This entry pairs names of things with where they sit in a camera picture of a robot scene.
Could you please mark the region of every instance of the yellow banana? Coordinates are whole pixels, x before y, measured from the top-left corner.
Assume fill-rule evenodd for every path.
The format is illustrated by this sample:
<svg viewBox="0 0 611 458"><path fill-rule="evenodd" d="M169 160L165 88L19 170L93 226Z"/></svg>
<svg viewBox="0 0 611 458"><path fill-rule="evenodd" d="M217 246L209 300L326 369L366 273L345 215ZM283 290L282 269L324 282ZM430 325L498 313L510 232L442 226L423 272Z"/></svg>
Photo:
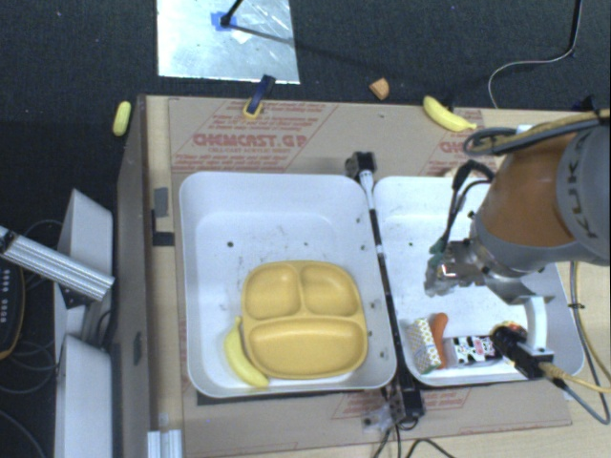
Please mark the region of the yellow banana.
<svg viewBox="0 0 611 458"><path fill-rule="evenodd" d="M450 112L432 96L426 95L422 102L422 106L432 120L449 131L459 133L465 129L477 128L477 125L469 122L466 118Z"/></svg>
<svg viewBox="0 0 611 458"><path fill-rule="evenodd" d="M246 357L242 347L242 337L240 335L240 324L242 318L237 317L236 321L225 336L223 349L229 365L236 374L247 384L253 386L268 386L269 380L262 374Z"/></svg>

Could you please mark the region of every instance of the dark floor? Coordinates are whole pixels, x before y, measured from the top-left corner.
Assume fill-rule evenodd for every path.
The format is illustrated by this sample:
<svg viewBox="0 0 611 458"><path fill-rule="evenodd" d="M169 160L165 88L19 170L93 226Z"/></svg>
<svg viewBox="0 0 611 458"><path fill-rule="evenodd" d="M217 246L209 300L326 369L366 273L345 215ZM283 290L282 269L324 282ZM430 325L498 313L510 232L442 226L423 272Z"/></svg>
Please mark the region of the dark floor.
<svg viewBox="0 0 611 458"><path fill-rule="evenodd" d="M273 96L371 102L368 84L383 75L391 103L432 94L491 107L493 70L568 48L574 1L290 0L302 84L279 85ZM113 208L124 138L110 127L119 101L252 93L245 83L160 78L156 0L0 0L0 15L0 225L17 232L62 219L73 188ZM575 52L500 75L499 107L568 111L588 95L608 107L610 19L611 0L583 0ZM52 227L35 235L53 242ZM52 330L51 289L43 284L28 294L23 339L45 344ZM0 385L33 385L35 377L0 363ZM26 396L0 390L0 409L53 455L52 384ZM0 416L0 456L34 453Z"/></svg>

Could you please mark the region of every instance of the silver metal sheet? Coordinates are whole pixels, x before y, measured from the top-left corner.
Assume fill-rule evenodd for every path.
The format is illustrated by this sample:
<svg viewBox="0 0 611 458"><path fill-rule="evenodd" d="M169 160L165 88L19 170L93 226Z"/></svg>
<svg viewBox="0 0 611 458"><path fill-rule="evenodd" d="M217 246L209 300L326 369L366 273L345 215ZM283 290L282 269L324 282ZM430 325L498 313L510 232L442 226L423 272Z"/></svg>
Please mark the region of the silver metal sheet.
<svg viewBox="0 0 611 458"><path fill-rule="evenodd" d="M299 84L288 0L244 0L224 29L234 2L157 0L159 75Z"/></svg>

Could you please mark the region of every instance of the cardboard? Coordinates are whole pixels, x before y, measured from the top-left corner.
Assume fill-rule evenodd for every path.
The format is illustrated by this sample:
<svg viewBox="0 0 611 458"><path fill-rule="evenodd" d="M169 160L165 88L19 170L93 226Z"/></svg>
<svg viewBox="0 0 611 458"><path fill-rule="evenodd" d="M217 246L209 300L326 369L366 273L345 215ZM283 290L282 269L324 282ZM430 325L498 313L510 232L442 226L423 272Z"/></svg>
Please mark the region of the cardboard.
<svg viewBox="0 0 611 458"><path fill-rule="evenodd" d="M134 182L139 182L143 191L131 199L125 198L130 189L124 189L123 198L119 195L119 207L122 202L143 201L139 212L148 216L153 211L155 220L155 226L145 225L144 229L146 257L142 262L148 289L144 313L149 314L146 326L150 338L144 346L148 349L144 356L148 357L149 375L139 375L143 389L138 395L147 385L150 387L151 427L182 428L185 456L191 458L377 443L381 435L367 431L363 419L384 403L378 391L235 401L215 401L197 394L184 365L184 300L176 222L178 187L190 172L199 169L341 175L345 160L354 151L376 154L377 178L438 174L465 159L459 148L462 136L443 131L419 107L267 102L262 121L250 123L240 117L242 105L241 100L217 98L139 100L138 107L146 120L142 122L144 127L132 128L130 141L141 141L143 157L132 155L131 160L141 161L144 171L130 163L128 170L122 172L122 181L129 182L129 169L133 175L142 174ZM516 126L565 115L456 112L481 126ZM156 217L153 198L159 189L167 189L173 201L168 212ZM125 222L122 229L119 225L119 232L128 239L134 233L125 232L129 225ZM173 235L176 245L154 245L153 227L161 234ZM138 249L142 248L135 245L131 255L136 256ZM129 341L133 331L128 331L125 324L122 331ZM123 380L126 390L133 388L127 376ZM124 406L137 406L130 402L126 390ZM428 412L410 437L571 423L562 395L546 382L428 390L424 397ZM145 435L135 434L137 431L132 429L124 440L146 439ZM130 452L125 456L136 455Z"/></svg>

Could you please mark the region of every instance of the yellow divided plate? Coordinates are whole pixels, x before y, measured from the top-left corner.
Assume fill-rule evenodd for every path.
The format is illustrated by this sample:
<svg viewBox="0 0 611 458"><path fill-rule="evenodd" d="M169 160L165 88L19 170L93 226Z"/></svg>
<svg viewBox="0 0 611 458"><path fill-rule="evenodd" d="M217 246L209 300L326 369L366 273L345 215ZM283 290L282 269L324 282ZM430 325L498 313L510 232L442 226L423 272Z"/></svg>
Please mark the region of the yellow divided plate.
<svg viewBox="0 0 611 458"><path fill-rule="evenodd" d="M243 285L242 318L248 357L270 377L332 377L352 371L367 356L358 288L335 264L258 266Z"/></svg>

